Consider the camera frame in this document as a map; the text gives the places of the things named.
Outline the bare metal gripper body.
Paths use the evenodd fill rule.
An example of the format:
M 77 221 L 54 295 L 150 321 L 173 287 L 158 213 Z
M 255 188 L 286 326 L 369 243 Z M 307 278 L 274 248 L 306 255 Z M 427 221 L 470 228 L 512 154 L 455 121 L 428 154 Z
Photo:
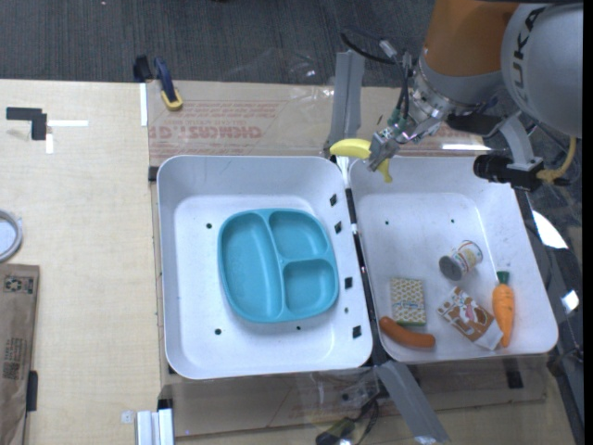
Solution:
M 439 129 L 452 108 L 423 75 L 409 77 L 386 126 L 373 135 L 372 151 L 397 152 L 402 145 L 419 143 Z

